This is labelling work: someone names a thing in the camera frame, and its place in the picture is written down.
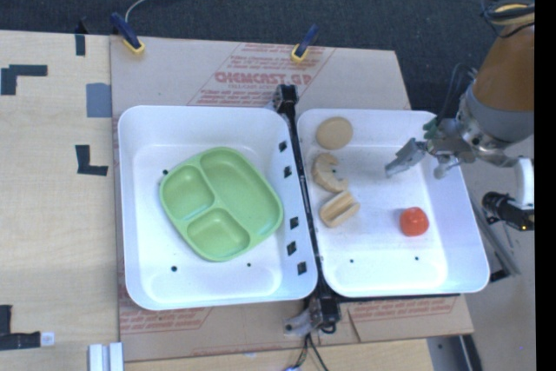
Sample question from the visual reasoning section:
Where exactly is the black cylinder on white bracket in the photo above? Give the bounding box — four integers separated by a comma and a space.
480, 156, 536, 233

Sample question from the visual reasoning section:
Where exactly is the thin black and white rod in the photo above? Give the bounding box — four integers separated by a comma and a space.
284, 98, 332, 301

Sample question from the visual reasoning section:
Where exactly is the green divided plate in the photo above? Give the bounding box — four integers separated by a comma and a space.
158, 145, 285, 263

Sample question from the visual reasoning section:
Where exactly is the round beige biscuit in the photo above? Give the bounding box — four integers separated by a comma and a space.
314, 116, 354, 151

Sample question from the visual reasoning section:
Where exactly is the black block with thin wires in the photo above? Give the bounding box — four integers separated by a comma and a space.
283, 294, 343, 339
271, 83, 301, 115

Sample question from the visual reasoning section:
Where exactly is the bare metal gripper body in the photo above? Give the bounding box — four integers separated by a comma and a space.
426, 116, 520, 167

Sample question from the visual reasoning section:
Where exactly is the white plastic tray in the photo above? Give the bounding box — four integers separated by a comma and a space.
116, 104, 320, 312
295, 108, 492, 299

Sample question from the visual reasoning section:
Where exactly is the beige croissant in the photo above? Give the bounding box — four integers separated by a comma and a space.
310, 151, 350, 194

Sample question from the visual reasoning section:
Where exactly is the beige bread bun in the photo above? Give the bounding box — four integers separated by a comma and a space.
318, 189, 361, 229

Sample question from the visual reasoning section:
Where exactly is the red-orange tomato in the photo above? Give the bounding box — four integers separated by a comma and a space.
399, 206, 431, 238

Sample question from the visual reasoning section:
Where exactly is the brown cardboard board, red print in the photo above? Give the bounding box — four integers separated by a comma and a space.
109, 34, 475, 363

